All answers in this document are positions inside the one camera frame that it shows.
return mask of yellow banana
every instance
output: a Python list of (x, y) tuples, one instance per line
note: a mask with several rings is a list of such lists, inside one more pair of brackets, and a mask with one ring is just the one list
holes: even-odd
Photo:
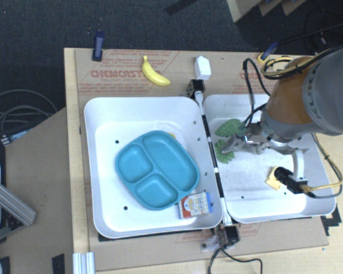
[(168, 78), (165, 78), (153, 69), (149, 61), (147, 61), (147, 56), (143, 56), (142, 73), (146, 76), (146, 78), (148, 78), (149, 81), (155, 83), (156, 85), (167, 86), (171, 83)]

